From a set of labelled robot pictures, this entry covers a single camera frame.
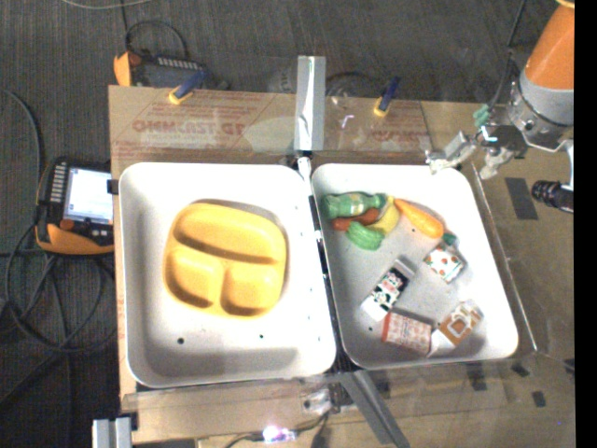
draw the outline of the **orange carrot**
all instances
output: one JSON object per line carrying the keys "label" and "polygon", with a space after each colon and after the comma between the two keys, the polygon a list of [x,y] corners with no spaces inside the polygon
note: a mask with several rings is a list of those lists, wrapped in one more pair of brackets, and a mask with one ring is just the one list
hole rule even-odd
{"label": "orange carrot", "polygon": [[373,224],[380,215],[380,210],[376,209],[375,207],[370,207],[367,211],[359,216],[353,217],[335,217],[332,219],[332,228],[336,231],[348,231],[348,226],[350,226],[352,221],[357,221],[363,224],[363,226],[367,226],[368,224]]}
{"label": "orange carrot", "polygon": [[429,213],[398,198],[394,198],[394,204],[423,234],[433,238],[441,237],[444,234],[444,225]]}

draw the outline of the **wooden floor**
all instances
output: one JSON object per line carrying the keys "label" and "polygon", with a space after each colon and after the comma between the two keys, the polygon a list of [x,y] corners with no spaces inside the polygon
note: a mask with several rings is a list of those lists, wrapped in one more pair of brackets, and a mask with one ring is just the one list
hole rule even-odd
{"label": "wooden floor", "polygon": [[[281,72],[298,55],[316,55],[326,57],[326,75],[330,84],[338,85],[337,91],[343,85],[354,95],[376,96],[391,77],[398,76],[401,99],[481,104],[493,97],[498,86],[521,2],[155,0],[122,11],[90,8],[117,5],[119,0],[67,1],[0,0],[0,88],[5,91],[0,92],[2,274],[7,253],[32,221],[37,187],[35,133],[23,107],[7,92],[31,111],[43,136],[46,161],[61,155],[109,160],[107,87],[116,84],[113,59],[126,48],[125,34],[136,23],[141,25],[132,33],[135,49],[183,56],[180,38],[164,23],[171,25],[183,37],[188,55],[209,67],[214,78],[211,84],[218,88],[278,91]],[[535,44],[555,7],[553,0],[528,0],[512,42],[521,54]],[[21,302],[31,295],[41,268],[38,256],[27,260],[16,264],[12,278],[12,292]],[[88,261],[69,259],[54,276],[69,327],[83,320],[92,305],[98,287],[95,269]],[[77,336],[79,345],[100,341],[114,327],[116,302],[110,295],[110,281],[102,284],[102,304]],[[51,340],[60,339],[61,323],[52,298],[42,298],[40,307],[32,313],[31,324]],[[9,325],[6,314],[2,315],[0,329]],[[566,332],[568,327],[562,326],[558,319],[555,326],[545,328],[546,334]],[[569,336],[558,340],[567,345]],[[574,356],[574,347],[572,355],[568,347],[556,348],[555,353],[547,353],[559,360]],[[70,438],[71,446],[88,447],[92,420],[118,416],[116,341],[91,353],[71,355],[70,370],[65,358],[59,357],[20,385],[48,355],[38,342],[17,331],[0,335],[0,397],[20,388],[9,401],[1,399],[0,445],[63,446]],[[517,433],[518,444],[504,441],[502,446],[570,446],[568,441],[575,433],[574,403],[570,404],[574,377],[571,380],[561,363],[555,363],[556,370],[551,361],[537,362],[533,368],[537,378],[532,376],[533,384],[540,385],[537,390],[546,395],[546,407],[537,408],[529,399],[533,390],[528,385],[512,388],[514,382],[508,382],[503,389],[522,412],[528,413],[526,407],[530,407],[530,411],[546,413],[544,426],[550,429],[529,428],[522,436],[523,418],[516,410],[508,414],[459,412],[440,418],[434,413],[396,412],[398,423],[412,446],[489,446],[487,437],[495,440],[494,434],[509,431]],[[557,375],[543,377],[544,362]],[[507,373],[508,380],[519,377],[514,374],[511,379]],[[543,386],[544,381],[555,381],[555,385]],[[341,413],[330,421],[330,427],[330,446],[377,446],[362,417],[354,412]],[[308,446],[309,435],[301,436],[297,443],[303,444],[296,445]],[[201,446],[222,446],[231,436],[203,440]]]}

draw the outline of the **light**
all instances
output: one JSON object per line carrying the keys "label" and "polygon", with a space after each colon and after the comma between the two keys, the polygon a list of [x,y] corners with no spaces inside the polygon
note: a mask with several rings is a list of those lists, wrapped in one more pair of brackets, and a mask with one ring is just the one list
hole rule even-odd
{"label": "light", "polygon": [[288,428],[278,428],[274,426],[265,427],[262,434],[263,441],[266,443],[276,443],[277,441],[294,441],[297,439],[297,432]]}

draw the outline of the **orange device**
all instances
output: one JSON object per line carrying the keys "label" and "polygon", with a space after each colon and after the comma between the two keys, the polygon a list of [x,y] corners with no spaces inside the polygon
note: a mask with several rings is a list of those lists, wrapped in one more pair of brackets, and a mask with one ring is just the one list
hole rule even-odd
{"label": "orange device", "polygon": [[111,176],[104,164],[57,158],[37,190],[35,239],[58,254],[92,256],[114,251]]}

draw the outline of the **white tray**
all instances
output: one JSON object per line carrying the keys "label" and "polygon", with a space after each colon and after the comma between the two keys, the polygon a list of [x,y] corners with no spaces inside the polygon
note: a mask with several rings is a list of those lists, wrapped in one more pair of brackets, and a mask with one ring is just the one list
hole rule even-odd
{"label": "white tray", "polygon": [[[326,371],[336,345],[307,188],[281,165],[138,163],[119,180],[127,360],[139,383],[161,388],[292,378]],[[262,317],[224,318],[176,301],[162,256],[178,212],[217,200],[259,206],[287,237],[281,299]]]}
{"label": "white tray", "polygon": [[[446,169],[431,175],[427,166],[330,163],[313,172],[312,187],[318,204],[326,194],[348,191],[383,192],[421,204],[458,236],[458,250],[467,264],[454,281],[445,284],[423,263],[423,257],[438,240],[414,231],[404,216],[376,251],[356,247],[344,232],[334,231],[330,222],[322,218],[340,337],[354,363],[375,370],[503,358],[516,350],[518,332],[514,318],[472,188],[461,173]],[[383,343],[382,324],[371,323],[360,310],[361,301],[397,257],[408,261],[416,273],[398,298],[395,311],[435,324],[459,301],[472,299],[484,313],[484,320],[473,334],[448,357],[413,357],[395,345]]]}

